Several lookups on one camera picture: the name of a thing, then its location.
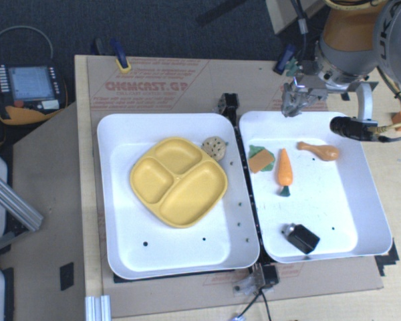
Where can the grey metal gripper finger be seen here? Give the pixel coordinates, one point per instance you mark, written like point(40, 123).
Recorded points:
point(300, 104)
point(288, 104)

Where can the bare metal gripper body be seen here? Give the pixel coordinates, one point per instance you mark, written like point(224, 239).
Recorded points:
point(334, 80)

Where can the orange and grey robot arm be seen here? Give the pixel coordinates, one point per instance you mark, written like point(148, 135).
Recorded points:
point(349, 28)

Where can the tan chicken drumstick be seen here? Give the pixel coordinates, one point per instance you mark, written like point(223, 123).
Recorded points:
point(325, 152)

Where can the green lettuce leaf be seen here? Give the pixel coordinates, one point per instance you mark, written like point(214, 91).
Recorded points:
point(255, 149)

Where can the orange cheese slice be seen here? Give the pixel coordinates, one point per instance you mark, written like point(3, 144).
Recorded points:
point(260, 162)

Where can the orange carrot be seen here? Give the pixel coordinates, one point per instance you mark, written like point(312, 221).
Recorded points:
point(284, 169)

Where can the beige biscuit with green dots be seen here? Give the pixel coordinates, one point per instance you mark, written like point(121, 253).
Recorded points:
point(215, 147)

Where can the thin black and white rod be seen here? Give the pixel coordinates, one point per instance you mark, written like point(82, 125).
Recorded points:
point(250, 186)

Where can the white plastic tray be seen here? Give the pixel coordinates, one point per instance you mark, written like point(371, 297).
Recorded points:
point(321, 206)
point(173, 252)

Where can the yellow divided plate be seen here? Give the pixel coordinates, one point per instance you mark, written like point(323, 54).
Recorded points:
point(190, 192)

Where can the black box with silver cap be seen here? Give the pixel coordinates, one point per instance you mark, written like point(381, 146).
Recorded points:
point(304, 239)

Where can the brown cardboard board, red print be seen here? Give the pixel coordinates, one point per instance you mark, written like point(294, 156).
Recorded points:
point(147, 89)

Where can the black cylinder on white bracket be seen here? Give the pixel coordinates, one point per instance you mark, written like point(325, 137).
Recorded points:
point(351, 128)

